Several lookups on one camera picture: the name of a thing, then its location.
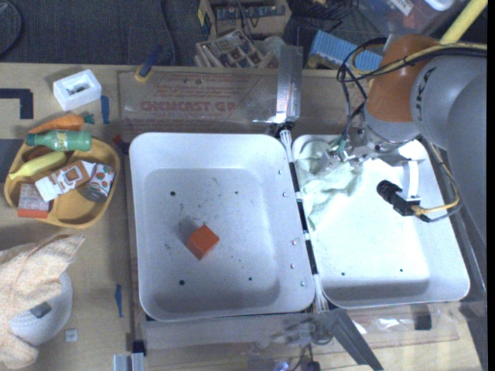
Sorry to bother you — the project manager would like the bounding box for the cream towel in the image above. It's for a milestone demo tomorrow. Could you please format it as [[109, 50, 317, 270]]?
[[0, 233, 87, 370]]

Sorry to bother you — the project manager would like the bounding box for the orange cube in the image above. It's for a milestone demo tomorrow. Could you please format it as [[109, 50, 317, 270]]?
[[184, 223, 220, 261]]

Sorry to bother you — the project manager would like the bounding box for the small orange and white packet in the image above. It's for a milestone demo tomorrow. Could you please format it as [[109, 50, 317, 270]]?
[[17, 182, 52, 220]]

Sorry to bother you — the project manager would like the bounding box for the small white printed can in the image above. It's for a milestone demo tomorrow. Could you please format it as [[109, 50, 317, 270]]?
[[80, 162, 116, 203]]

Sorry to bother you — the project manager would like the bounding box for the white foam box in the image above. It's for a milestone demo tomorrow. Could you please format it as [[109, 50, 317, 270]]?
[[52, 68, 103, 113]]

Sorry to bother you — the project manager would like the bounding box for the white and orange carton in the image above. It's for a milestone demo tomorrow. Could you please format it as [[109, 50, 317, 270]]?
[[34, 159, 97, 203]]

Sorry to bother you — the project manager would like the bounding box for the pale green cloth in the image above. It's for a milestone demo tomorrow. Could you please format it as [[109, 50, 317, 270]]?
[[295, 140, 365, 232]]

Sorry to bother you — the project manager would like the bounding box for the white plastic tray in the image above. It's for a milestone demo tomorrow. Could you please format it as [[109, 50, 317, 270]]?
[[291, 133, 471, 310], [128, 131, 316, 322]]

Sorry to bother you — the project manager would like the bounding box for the orange carrot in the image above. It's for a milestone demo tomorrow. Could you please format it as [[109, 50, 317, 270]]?
[[28, 113, 96, 135]]

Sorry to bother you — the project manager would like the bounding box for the brown cardboard board red print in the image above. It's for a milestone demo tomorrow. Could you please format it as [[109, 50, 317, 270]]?
[[115, 67, 462, 349]]

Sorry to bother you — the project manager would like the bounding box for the white bowl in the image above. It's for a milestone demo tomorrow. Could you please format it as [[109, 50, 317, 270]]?
[[9, 270, 74, 347]]

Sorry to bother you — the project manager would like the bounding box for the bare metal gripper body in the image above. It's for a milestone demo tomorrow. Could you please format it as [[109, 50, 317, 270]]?
[[327, 128, 404, 166]]

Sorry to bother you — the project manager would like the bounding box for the yellow divided plate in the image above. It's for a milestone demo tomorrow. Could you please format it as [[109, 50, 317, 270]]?
[[3, 137, 121, 230]]

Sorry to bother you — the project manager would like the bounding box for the green bottle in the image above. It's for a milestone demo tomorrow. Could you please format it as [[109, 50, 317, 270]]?
[[26, 129, 93, 152]]

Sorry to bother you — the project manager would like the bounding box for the yellow banana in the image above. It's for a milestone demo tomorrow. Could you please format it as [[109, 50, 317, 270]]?
[[8, 151, 68, 182]]

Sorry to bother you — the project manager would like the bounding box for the black cylinder on white bracket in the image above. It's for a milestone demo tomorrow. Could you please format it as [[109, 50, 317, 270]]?
[[376, 159, 423, 216]]

